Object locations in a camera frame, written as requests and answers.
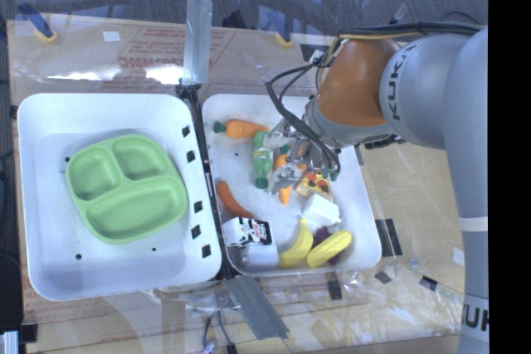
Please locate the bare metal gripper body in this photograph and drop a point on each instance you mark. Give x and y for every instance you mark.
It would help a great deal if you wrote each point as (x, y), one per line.
(299, 145)

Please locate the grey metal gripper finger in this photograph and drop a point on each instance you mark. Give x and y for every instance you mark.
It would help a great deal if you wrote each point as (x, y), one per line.
(293, 171)
(277, 183)

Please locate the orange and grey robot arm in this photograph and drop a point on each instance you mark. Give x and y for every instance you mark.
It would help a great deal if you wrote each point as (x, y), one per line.
(431, 95)

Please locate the orange carrot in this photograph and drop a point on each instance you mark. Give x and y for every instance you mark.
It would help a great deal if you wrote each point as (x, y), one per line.
(284, 195)
(245, 129)

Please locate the pizza slice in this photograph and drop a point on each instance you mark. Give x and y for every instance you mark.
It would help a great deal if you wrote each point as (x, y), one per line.
(315, 184)

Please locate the green plastic bottle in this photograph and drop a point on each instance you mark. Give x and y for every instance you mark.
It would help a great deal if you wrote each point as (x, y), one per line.
(262, 161)

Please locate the orange sausage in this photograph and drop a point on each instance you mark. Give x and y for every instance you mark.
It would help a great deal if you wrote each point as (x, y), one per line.
(230, 201)

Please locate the white carton with cow print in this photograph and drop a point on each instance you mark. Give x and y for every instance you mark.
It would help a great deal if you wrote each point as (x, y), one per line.
(249, 234)

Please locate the thin black and white rod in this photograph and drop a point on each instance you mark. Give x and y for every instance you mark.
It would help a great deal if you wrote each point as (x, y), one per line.
(209, 186)

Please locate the purple grapes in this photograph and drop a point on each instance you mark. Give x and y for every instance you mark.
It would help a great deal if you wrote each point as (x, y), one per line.
(320, 237)

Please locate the yellow banana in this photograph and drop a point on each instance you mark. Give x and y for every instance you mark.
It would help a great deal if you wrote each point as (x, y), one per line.
(300, 248)

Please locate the white plastic tray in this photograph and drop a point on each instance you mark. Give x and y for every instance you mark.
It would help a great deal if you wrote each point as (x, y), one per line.
(50, 195)
(357, 219)

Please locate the yellow corn cob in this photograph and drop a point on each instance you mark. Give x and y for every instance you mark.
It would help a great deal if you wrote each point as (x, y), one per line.
(329, 248)

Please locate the brown cardboard board red print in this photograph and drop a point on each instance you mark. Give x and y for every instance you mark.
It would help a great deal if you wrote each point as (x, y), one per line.
(257, 49)

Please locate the green divided plate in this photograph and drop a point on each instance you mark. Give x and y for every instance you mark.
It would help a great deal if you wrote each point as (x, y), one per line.
(124, 190)

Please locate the black cylinder on white bracket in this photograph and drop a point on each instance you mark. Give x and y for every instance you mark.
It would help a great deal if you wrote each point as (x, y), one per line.
(383, 142)

